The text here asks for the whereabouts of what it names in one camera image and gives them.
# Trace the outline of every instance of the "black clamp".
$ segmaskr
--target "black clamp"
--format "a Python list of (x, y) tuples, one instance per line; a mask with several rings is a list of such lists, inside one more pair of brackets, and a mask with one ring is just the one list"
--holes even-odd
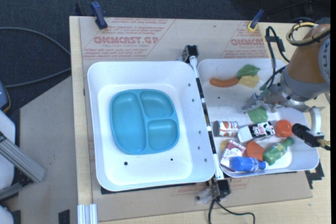
[(105, 29), (108, 27), (107, 23), (104, 20), (103, 12), (101, 10), (101, 6), (97, 1), (91, 3), (91, 10), (94, 16), (96, 16), (96, 24), (99, 29)]

